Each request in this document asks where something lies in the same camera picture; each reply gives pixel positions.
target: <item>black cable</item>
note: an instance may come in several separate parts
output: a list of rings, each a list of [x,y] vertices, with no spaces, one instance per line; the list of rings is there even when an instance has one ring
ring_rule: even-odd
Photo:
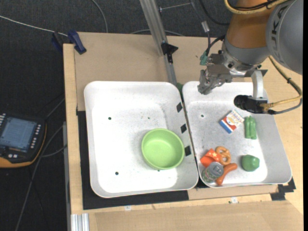
[[[31,190],[31,186],[32,186],[32,183],[33,183],[33,179],[34,179],[35,173],[36,173],[36,171],[37,171],[37,168],[38,168],[38,166],[39,166],[39,162],[41,161],[42,156],[43,156],[44,152],[46,151],[47,147],[49,146],[49,144],[51,143],[51,141],[52,141],[52,140],[54,139],[54,137],[58,134],[58,132],[62,130],[62,128],[63,128],[63,126],[61,126],[61,127],[52,135],[52,137],[49,139],[49,141],[46,143],[46,145],[45,145],[44,148],[42,149],[41,154],[38,156],[37,163],[36,163],[35,168],[34,168],[34,170],[33,170],[32,177],[31,177],[31,181],[30,181],[30,184],[29,184],[29,186],[28,186],[28,190],[27,190],[27,193],[26,193],[25,201],[24,201],[22,210],[21,210],[21,212],[20,212],[20,215],[19,215],[19,218],[18,218],[18,222],[17,222],[17,224],[16,224],[15,231],[18,231],[18,228],[19,228],[19,225],[20,225],[20,221],[21,221],[21,218],[22,218],[22,216],[23,216],[23,213],[24,213],[24,210],[25,210],[25,206],[26,206],[26,203],[27,203],[27,200],[28,200],[28,197],[29,197],[29,193],[30,193],[30,190]]]
[[[207,49],[206,49],[207,55],[209,54],[211,47],[212,47],[214,44],[216,44],[218,41],[223,40],[224,38],[225,38],[225,35],[221,35],[221,36],[219,36],[218,38],[214,39],[214,41],[213,41],[212,43],[210,43],[210,44],[208,45]]]
[[[289,112],[289,111],[291,111],[291,110],[294,110],[294,109],[300,107],[300,106],[302,105],[302,103],[303,103],[303,98],[301,98],[301,99],[299,100],[299,104],[298,104],[298,105],[296,105],[296,106],[294,106],[294,107],[292,107],[292,108],[289,108],[289,109],[286,109],[286,110],[281,110],[281,111],[268,110],[267,113],[270,114],[270,115],[282,114],[282,113]]]
[[[63,95],[64,95],[64,93],[61,93],[58,96],[56,96],[55,98],[51,99],[47,104],[45,104],[42,108],[40,108],[40,110],[35,112],[35,115],[37,116],[40,112],[42,112],[43,109],[45,109],[48,105],[50,105],[52,102],[54,102],[55,100],[57,100],[58,98],[60,98]]]
[[[63,99],[53,108],[53,110],[51,110],[51,111],[48,113],[48,115],[45,116],[45,120],[47,120],[47,119],[53,114],[53,112],[55,112],[55,110],[56,110],[62,103],[64,103],[64,101],[65,101],[65,98],[63,98]]]
[[[209,31],[207,31],[206,33],[207,33],[207,48],[208,48],[211,45],[211,37],[210,37]]]
[[[28,172],[29,172],[30,181],[32,181],[32,179],[31,179],[32,173],[31,173],[30,167],[28,167]],[[45,214],[45,211],[43,209],[42,201],[41,201],[41,199],[39,197],[39,193],[38,193],[38,190],[37,190],[36,185],[35,185],[34,182],[33,182],[33,189],[34,189],[34,192],[35,192],[35,194],[36,194],[36,196],[38,198],[39,207],[40,207],[41,212],[43,213],[43,217],[44,217],[44,221],[46,223],[47,229],[50,231],[50,227],[49,227],[49,224],[48,224],[48,221],[47,221],[47,218],[46,218],[46,214]]]
[[[56,154],[58,154],[59,152],[63,151],[66,147],[67,147],[67,145],[63,146],[61,149],[59,149],[59,150],[57,150],[57,151],[55,151],[55,152],[53,152],[53,153],[43,155],[42,157],[45,158],[45,157],[49,157],[49,156],[56,155]]]
[[[202,0],[198,0],[198,1],[199,1],[199,3],[200,3],[200,5],[201,5],[201,7],[202,7],[202,9],[203,9],[203,11],[204,11],[204,13],[205,13],[214,23],[216,23],[217,25],[221,25],[221,26],[228,26],[228,25],[229,25],[229,23],[222,23],[222,22],[219,22],[219,21],[215,20],[215,19],[208,13],[207,9],[205,8],[205,5],[204,5],[203,1],[202,1]],[[196,7],[195,7],[195,4],[192,2],[192,0],[189,0],[189,2],[191,3],[191,5],[192,5],[194,11],[196,12],[196,14],[197,14],[197,16],[199,17],[199,19],[201,20],[201,22],[203,22],[204,20],[202,19],[202,17],[201,17],[200,14],[198,13],[198,11],[197,11],[197,9],[196,9]]]
[[[230,0],[227,0],[229,6],[231,8],[237,9],[237,10],[244,10],[244,11],[260,9],[260,8],[269,6],[271,3],[275,2],[275,1],[277,1],[277,0],[268,0],[267,2],[263,2],[263,3],[257,4],[257,5],[251,6],[251,7],[241,7],[241,6],[232,6],[231,3],[230,3]]]

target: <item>toy food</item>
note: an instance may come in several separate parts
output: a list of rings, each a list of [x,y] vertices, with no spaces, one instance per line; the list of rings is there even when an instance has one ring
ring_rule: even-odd
[[[201,178],[207,182],[212,183],[217,178],[223,175],[224,168],[223,166],[218,162],[213,162],[210,164],[209,167],[205,168],[201,173]]]
[[[237,164],[236,163],[231,163],[231,164],[228,164],[225,167],[223,167],[224,172],[223,172],[222,176],[220,176],[219,178],[216,179],[216,184],[217,185],[222,185],[222,182],[225,179],[225,176],[230,171],[233,171],[233,170],[236,170],[236,169],[237,169]]]
[[[244,121],[245,125],[245,138],[246,139],[257,139],[257,131],[256,131],[256,120],[252,116],[248,116]]]
[[[242,122],[244,122],[244,118],[232,110],[219,123],[228,133],[232,133]]]
[[[209,151],[200,159],[200,162],[204,167],[209,167],[209,165],[213,162],[220,162],[221,155],[215,152],[213,149],[209,149]]]
[[[255,171],[260,166],[260,159],[252,156],[245,155],[242,157],[242,167],[246,171]]]
[[[226,166],[231,162],[231,155],[228,149],[223,146],[218,146],[216,147],[215,151],[221,155],[220,163],[223,166]]]

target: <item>green bowl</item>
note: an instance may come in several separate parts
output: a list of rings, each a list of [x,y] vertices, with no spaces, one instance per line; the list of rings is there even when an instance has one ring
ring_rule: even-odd
[[[172,169],[184,159],[184,145],[172,131],[153,129],[145,134],[141,143],[144,160],[154,169]]]

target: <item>can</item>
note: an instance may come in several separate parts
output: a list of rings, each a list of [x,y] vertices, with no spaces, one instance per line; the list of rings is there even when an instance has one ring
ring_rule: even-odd
[[[201,178],[206,183],[213,183],[217,178],[223,175],[223,166],[218,162],[211,163],[201,173]]]

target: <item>blue clamp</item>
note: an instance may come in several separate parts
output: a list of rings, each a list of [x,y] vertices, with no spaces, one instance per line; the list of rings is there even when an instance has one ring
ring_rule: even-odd
[[[70,30],[67,35],[71,43],[75,44],[74,48],[79,54],[83,54],[87,51],[87,49],[83,47],[80,37],[76,31]]]

